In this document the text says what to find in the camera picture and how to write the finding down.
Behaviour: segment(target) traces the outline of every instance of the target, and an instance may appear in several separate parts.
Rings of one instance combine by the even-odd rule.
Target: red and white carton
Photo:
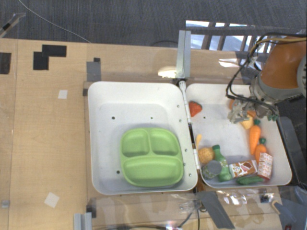
[[[273,157],[266,152],[261,152],[258,165],[258,176],[269,180],[271,178],[272,165]]]

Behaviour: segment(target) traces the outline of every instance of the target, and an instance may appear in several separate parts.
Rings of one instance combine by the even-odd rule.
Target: gray carpet floor
[[[307,0],[21,0],[48,20],[93,43],[151,46],[178,41],[186,20],[306,29]],[[83,42],[29,12],[17,0],[0,0],[0,23],[26,12],[9,37]],[[291,118],[306,156],[306,100],[280,105]]]

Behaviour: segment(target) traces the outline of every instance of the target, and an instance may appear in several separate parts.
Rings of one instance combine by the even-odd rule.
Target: gray tape
[[[217,228],[235,228],[220,201],[218,200],[215,192],[199,192],[197,193],[197,197],[206,207]]]
[[[101,69],[100,62],[87,62],[86,63],[86,73],[88,82],[101,81]]]

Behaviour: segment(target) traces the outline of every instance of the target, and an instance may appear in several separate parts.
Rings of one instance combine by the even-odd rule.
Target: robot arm
[[[259,118],[267,116],[269,120],[275,121],[278,116],[275,105],[278,102],[301,94],[306,97],[306,38],[286,37],[282,40],[282,43],[274,47],[263,70],[253,79],[248,98],[232,92],[231,84],[234,78],[229,83],[227,96],[235,99],[228,114],[231,122],[247,120],[248,110],[255,110]],[[249,54],[247,64],[252,54],[253,52]]]

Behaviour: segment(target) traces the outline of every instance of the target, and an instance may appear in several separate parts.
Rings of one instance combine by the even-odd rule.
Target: black square
[[[43,57],[66,57],[66,46],[43,45]]]
[[[11,53],[0,53],[0,74],[10,73],[11,58]]]
[[[49,70],[49,58],[44,57],[42,52],[34,52],[33,70]]]

